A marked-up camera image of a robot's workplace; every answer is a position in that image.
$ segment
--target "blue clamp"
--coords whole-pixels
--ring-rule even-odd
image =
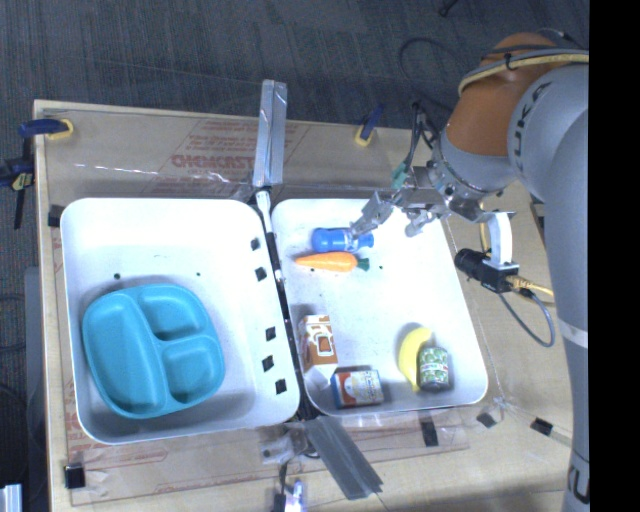
[[[383,111],[384,105],[380,104],[364,118],[355,136],[355,141],[358,145],[369,145],[371,139],[373,138],[373,129],[378,124]]]
[[[14,229],[22,223],[22,209],[24,193],[27,187],[34,184],[35,164],[31,151],[31,139],[36,135],[66,137],[73,132],[73,125],[66,119],[34,119],[22,123],[18,127],[18,134],[24,139],[22,156],[9,160],[0,159],[0,187],[10,187],[18,193],[16,212],[13,221]]]

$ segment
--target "toy carrot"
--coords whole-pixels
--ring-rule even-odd
[[[351,272],[358,267],[362,270],[369,270],[369,259],[358,259],[350,252],[333,251],[309,256],[300,256],[295,259],[298,265],[312,267],[322,270],[333,270],[334,272]]]

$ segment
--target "blue divided tray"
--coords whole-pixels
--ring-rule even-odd
[[[222,348],[198,297],[172,284],[103,295],[87,308],[82,341],[100,395],[121,416],[155,418],[213,395]]]

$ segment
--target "food can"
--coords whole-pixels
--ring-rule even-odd
[[[424,346],[418,352],[418,386],[425,391],[447,389],[449,354],[442,347]]]
[[[384,401],[377,370],[336,372],[331,378],[331,386],[338,409],[380,404]]]

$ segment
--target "banana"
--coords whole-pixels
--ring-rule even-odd
[[[402,374],[411,382],[413,391],[418,391],[418,350],[423,343],[431,338],[431,329],[418,327],[407,334],[400,345],[398,367]]]

